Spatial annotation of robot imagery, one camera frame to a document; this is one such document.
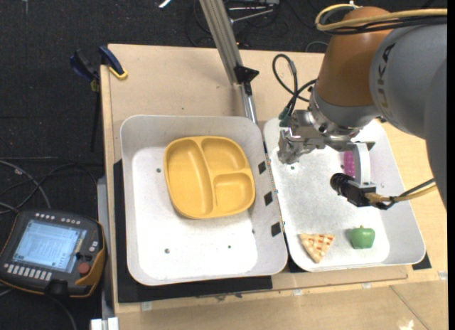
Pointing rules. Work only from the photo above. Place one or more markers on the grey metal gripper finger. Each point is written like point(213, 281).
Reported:
point(283, 150)
point(297, 152)

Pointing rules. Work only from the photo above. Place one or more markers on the purple toy grapes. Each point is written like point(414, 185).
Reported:
point(348, 165)

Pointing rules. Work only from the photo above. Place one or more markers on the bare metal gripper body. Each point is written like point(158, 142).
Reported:
point(309, 129)

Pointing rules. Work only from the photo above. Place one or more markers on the green toy pepper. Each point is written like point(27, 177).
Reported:
point(362, 238)

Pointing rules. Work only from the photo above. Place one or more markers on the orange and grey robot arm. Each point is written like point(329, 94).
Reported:
point(391, 72)

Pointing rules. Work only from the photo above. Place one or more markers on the black cylinder on white bracket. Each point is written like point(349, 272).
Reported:
point(355, 189)

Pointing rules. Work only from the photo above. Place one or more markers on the toy pizza slice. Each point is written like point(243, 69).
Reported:
point(315, 245)

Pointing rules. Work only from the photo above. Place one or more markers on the pale wood board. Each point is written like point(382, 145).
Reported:
point(170, 83)

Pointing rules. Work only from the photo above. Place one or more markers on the yellow divided plate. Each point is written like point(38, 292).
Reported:
point(199, 179)

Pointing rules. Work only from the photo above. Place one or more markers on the white plastic tray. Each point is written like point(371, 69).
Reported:
point(313, 200)
point(199, 247)

